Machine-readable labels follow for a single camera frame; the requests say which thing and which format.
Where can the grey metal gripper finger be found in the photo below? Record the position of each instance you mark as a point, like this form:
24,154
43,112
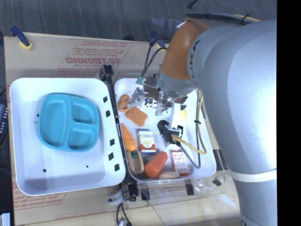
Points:
161,108
136,96

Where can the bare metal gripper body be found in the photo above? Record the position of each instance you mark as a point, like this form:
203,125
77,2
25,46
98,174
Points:
154,91

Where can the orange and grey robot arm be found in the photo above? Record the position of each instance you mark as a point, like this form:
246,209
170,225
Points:
235,91

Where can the orange pretzel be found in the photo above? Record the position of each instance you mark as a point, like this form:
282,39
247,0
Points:
122,106

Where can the orange bread slice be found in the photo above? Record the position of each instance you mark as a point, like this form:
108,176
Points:
136,116

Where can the thin black rod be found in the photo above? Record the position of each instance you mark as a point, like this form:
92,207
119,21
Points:
118,126

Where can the orange and white carton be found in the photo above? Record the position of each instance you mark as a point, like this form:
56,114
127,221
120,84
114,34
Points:
146,141

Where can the orange carrot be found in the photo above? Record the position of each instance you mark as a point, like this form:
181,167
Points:
128,138

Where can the red and white carton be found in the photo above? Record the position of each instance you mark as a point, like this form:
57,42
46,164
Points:
180,163

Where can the tan hot dog bun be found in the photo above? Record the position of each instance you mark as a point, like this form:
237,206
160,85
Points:
136,165

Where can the beige oval biscuit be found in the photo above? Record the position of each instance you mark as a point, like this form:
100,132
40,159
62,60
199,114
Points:
168,175

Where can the white plastic tray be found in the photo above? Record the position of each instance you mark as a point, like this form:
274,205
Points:
202,163
68,173

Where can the blue divided plate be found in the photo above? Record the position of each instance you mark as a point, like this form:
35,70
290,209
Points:
68,122

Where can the brown cardboard board red print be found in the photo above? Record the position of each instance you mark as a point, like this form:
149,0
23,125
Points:
58,53

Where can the black cylinder on white bracket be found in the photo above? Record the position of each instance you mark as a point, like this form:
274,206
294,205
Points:
167,129

